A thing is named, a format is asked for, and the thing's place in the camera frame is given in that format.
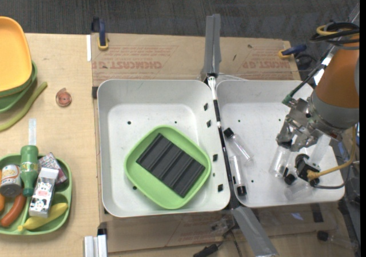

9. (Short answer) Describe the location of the pink packet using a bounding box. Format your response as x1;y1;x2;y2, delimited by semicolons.
38;152;68;186

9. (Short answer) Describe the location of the long green bean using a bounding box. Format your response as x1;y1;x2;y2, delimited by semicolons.
0;81;49;132

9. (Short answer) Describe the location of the black ribbed panel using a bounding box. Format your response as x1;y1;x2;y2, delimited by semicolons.
136;132;207;199

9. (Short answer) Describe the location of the thin black and white rod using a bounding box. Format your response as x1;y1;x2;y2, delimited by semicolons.
206;75;238;208

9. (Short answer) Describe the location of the white milk carton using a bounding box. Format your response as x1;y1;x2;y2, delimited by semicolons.
28;167;59;219

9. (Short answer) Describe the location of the black cylinder on white bracket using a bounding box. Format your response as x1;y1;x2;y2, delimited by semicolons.
295;134;331;184

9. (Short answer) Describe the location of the green divided plate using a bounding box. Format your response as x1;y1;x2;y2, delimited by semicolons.
0;153;73;236

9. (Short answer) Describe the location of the orange plate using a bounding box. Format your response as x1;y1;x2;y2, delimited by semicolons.
0;16;33;93

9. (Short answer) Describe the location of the white plastic tray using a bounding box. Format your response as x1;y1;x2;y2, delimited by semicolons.
96;79;232;218
216;79;346;209

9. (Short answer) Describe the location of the clear plastic bottle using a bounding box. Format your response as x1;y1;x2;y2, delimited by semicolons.
284;173;312;201
316;230;354;248
228;155;248;197
268;140;296;179
222;127;254;163

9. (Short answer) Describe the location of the orange carrot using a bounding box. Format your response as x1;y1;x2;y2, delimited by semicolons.
0;170;6;213

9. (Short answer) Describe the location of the red sausage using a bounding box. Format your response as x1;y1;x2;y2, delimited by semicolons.
0;192;27;228

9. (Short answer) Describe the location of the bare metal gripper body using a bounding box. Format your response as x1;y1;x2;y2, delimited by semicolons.
285;97;343;141

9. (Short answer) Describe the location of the yellow banana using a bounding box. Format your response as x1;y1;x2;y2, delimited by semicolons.
17;202;69;232

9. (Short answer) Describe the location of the green bottle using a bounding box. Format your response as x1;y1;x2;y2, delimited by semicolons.
19;144;39;198

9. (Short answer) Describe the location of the brown cardboard board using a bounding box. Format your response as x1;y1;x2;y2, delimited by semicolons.
91;32;339;254

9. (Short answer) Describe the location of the small can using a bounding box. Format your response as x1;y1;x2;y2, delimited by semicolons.
0;164;23;198

